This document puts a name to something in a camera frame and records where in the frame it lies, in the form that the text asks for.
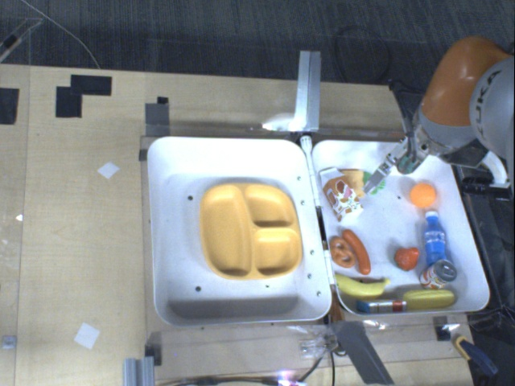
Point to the brown pretzel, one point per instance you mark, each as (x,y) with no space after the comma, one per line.
(342,252)

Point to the yellow banana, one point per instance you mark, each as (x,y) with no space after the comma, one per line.
(360,288)

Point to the white plastic tray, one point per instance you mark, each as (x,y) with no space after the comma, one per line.
(392,231)
(177,231)

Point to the black cylinder on white bracket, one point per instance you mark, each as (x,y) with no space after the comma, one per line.
(484,187)

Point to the yellow divided plate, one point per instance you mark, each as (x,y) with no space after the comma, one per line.
(225,231)

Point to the blue white red packet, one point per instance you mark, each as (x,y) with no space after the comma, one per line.
(380,306)

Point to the orange ball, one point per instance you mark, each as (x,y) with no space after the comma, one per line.
(423,195)

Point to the red strawberry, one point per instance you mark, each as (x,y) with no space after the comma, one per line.
(407,258)

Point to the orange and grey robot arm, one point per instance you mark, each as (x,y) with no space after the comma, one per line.
(454,83)

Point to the white carton with orange print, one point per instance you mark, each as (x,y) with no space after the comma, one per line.
(344,199)

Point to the blue plastic bottle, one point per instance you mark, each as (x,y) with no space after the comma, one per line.
(434,241)

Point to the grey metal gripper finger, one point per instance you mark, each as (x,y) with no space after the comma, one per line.
(377,177)

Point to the red sausage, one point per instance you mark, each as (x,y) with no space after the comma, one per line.
(358,251)

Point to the small printed can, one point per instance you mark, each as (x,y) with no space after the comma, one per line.
(436,276)

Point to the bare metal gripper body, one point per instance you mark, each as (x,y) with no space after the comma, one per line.
(411,148)

